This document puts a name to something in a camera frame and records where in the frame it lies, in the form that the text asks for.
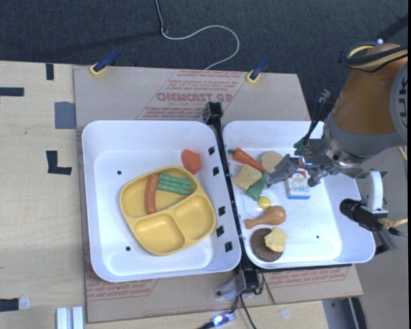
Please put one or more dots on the yellow divided plate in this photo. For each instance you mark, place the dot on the yellow divided plate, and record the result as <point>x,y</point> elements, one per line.
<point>164,230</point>

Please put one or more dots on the yellow ridged toy food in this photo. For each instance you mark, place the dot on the yellow ridged toy food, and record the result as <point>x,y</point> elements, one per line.
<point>276,240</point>

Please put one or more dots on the black cylinder on white bracket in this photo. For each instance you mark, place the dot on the black cylinder on white bracket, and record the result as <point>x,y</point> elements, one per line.
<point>363,214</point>

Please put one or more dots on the brown chicken drumstick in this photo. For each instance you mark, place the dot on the brown chicken drumstick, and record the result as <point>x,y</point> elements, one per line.
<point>272,216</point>

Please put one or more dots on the thin black rod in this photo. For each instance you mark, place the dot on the thin black rod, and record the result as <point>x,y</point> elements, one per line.
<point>230,187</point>

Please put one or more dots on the orange carrot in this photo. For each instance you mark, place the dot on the orange carrot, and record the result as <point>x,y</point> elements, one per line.
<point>248,158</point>

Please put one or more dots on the yellow cheese wedge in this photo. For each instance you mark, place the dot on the yellow cheese wedge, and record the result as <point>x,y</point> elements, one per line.
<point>247,177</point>

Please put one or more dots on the orange-red toy food piece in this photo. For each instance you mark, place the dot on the orange-red toy food piece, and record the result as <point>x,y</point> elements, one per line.
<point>191,160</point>

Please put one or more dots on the white plastic tray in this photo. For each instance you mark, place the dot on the white plastic tray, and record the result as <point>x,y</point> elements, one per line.
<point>140,139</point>
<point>315,225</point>

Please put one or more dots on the small yellow ball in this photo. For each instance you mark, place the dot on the small yellow ball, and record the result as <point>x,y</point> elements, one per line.
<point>264,202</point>

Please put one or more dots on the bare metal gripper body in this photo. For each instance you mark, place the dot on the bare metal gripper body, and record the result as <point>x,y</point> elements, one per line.
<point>320,158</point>

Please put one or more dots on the tan bread slice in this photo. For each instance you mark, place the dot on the tan bread slice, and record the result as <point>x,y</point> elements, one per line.
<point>270,159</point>

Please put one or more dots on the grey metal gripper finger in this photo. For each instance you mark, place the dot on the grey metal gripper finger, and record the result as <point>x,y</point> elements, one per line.
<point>316,179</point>
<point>280,171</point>

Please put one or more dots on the brown round biscuit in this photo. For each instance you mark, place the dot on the brown round biscuit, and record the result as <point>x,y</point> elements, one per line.
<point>258,247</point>

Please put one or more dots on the brown cardboard board, red print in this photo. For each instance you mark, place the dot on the brown cardboard board, red print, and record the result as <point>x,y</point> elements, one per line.
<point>130,91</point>

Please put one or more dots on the green beans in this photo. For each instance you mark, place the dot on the green beans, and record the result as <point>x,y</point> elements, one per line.
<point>174,184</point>

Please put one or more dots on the small white printed carton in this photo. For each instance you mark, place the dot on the small white printed carton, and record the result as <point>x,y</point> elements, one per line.
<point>298,188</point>

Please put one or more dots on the red sausage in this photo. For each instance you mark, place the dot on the red sausage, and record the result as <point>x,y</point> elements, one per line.
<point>151,194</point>

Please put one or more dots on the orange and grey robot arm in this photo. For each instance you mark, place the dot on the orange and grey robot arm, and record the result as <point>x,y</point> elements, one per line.
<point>363,108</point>

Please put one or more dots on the green toy food piece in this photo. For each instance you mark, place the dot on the green toy food piece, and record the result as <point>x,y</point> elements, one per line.
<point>257,190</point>

